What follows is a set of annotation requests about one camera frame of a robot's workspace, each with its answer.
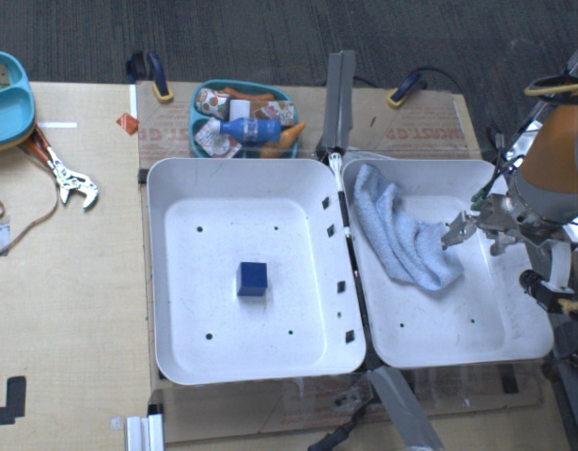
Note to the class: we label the white plastic tray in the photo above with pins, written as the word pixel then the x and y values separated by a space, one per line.
pixel 251 327
pixel 439 322

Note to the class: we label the orange sausage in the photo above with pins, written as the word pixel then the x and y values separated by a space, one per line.
pixel 251 95

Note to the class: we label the blue divided plate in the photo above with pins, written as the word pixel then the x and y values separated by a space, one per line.
pixel 9 111

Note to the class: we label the printed brown carton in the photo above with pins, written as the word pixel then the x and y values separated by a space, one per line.
pixel 274 111

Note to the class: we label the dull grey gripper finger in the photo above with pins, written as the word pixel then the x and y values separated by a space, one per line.
pixel 463 221
pixel 459 238

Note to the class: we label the black cylinder on white bracket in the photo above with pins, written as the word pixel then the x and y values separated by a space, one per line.
pixel 544 291

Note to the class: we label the red square packet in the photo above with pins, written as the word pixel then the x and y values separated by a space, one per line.
pixel 127 123

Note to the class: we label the blue cube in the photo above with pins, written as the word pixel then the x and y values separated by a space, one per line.
pixel 252 277

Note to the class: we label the white carton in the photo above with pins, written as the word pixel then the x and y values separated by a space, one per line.
pixel 239 110

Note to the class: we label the printed white packet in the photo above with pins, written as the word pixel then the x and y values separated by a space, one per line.
pixel 215 141

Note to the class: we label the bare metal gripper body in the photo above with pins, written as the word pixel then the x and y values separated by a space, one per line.
pixel 504 219

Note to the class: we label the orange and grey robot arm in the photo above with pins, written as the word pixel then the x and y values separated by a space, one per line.
pixel 551 153

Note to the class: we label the teal divided plate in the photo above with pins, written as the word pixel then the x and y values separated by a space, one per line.
pixel 194 129

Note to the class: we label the blue bottle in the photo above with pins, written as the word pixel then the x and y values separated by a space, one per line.
pixel 251 129

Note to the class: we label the light blue towel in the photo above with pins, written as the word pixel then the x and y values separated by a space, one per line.
pixel 401 237

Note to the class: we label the brown cardboard board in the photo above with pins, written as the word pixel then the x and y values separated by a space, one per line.
pixel 410 120

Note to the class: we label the orange carrot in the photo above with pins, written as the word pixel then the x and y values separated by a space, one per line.
pixel 281 144

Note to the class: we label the printed white can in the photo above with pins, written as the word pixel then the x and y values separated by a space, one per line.
pixel 212 103

